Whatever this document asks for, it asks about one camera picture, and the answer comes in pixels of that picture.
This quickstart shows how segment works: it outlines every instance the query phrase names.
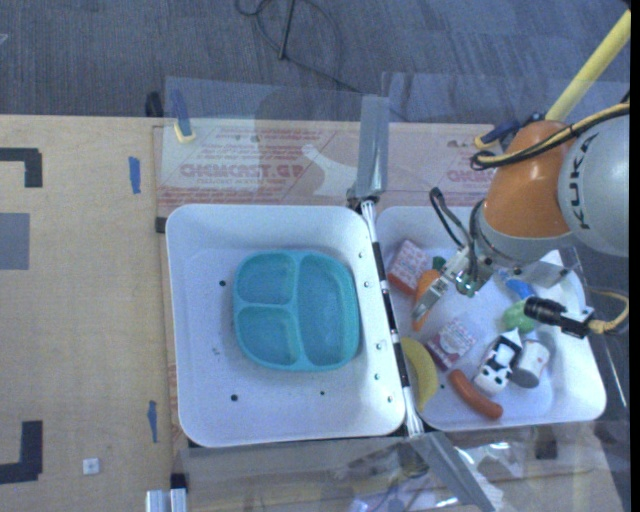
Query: teal plate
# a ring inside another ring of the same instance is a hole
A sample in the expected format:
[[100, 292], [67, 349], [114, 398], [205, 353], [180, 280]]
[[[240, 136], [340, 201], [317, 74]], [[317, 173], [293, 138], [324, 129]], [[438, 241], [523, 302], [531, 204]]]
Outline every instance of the teal plate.
[[243, 260], [233, 319], [242, 351], [274, 369], [333, 370], [355, 356], [360, 341], [353, 277], [317, 252], [261, 251]]

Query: gray floor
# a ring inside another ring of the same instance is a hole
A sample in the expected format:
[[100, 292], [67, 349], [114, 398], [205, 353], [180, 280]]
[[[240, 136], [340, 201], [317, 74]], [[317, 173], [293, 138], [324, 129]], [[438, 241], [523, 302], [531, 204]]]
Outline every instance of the gray floor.
[[[389, 77], [415, 75], [413, 103], [399, 96], [394, 105], [404, 118], [522, 121], [550, 106], [627, 8], [622, 0], [297, 0], [279, 59], [288, 1], [266, 2], [259, 17], [238, 9], [257, 5], [3, 0], [0, 113], [144, 116], [148, 93], [169, 77], [380, 93]], [[572, 115], [619, 101], [630, 62], [627, 45]], [[627, 259], [578, 251], [589, 283], [628, 292]], [[616, 313], [597, 296], [593, 304]], [[610, 397], [603, 425], [629, 421], [628, 340], [628, 332], [594, 340]], [[605, 430], [611, 452], [628, 460], [628, 429]], [[629, 503], [628, 469], [614, 474]]]

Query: gray square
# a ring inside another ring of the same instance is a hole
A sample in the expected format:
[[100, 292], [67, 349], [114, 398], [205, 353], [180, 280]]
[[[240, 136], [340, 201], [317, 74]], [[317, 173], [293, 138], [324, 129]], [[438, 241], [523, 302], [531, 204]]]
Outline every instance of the gray square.
[[28, 213], [0, 213], [0, 270], [29, 270]]

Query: red sausage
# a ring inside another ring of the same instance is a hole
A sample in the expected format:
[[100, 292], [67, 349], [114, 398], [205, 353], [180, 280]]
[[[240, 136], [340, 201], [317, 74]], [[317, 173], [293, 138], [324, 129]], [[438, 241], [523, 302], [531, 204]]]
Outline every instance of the red sausage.
[[449, 382], [453, 386], [453, 389], [460, 395], [460, 397], [469, 404], [475, 411], [479, 412], [491, 418], [497, 420], [502, 416], [503, 409], [500, 404], [492, 402], [480, 391], [478, 391], [471, 381], [467, 379], [467, 376], [460, 370], [451, 370], [449, 373]]

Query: banana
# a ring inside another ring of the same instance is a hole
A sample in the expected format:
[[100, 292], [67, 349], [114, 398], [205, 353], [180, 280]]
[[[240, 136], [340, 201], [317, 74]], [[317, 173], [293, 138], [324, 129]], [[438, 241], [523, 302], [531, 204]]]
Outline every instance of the banana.
[[402, 351], [411, 366], [413, 396], [419, 411], [424, 409], [427, 401], [438, 390], [438, 373], [436, 365], [428, 350], [422, 343], [404, 336], [400, 340]]

